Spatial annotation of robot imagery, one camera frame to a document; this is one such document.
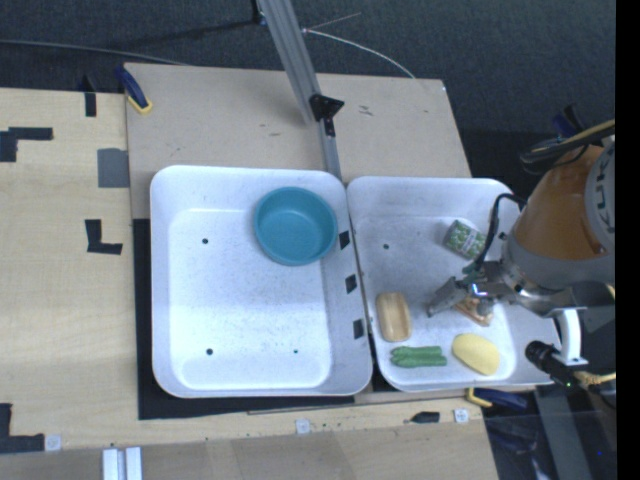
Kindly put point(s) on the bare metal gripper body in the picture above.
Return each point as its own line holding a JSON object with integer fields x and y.
{"x": 500, "y": 283}

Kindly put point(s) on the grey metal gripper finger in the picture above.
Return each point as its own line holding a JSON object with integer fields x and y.
{"x": 484, "y": 308}
{"x": 447, "y": 298}

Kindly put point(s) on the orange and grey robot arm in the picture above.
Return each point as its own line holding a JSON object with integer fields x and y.
{"x": 555, "y": 223}

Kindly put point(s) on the orange pizza slice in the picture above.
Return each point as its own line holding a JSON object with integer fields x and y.
{"x": 472, "y": 314}

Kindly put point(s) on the white plastic tray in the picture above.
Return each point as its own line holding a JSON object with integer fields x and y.
{"x": 415, "y": 268}
{"x": 240, "y": 308}

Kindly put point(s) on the yellow potato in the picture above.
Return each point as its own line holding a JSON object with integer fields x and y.
{"x": 476, "y": 354}

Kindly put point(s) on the tan bread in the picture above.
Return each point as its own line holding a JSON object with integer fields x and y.
{"x": 393, "y": 316}

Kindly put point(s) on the green printed can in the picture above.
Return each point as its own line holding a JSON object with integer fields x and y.
{"x": 462, "y": 239}

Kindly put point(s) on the green bean pods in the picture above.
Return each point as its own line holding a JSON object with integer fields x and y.
{"x": 417, "y": 357}

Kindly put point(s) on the small black block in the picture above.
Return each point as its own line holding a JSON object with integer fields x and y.
{"x": 426, "y": 417}

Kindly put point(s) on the teal bowl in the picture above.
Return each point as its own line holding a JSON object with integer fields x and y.
{"x": 295, "y": 225}

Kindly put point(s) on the brown cardboard board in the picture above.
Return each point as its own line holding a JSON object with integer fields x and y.
{"x": 225, "y": 118}

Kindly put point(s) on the black cylinder on white bracket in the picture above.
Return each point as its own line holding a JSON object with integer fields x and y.
{"x": 570, "y": 333}

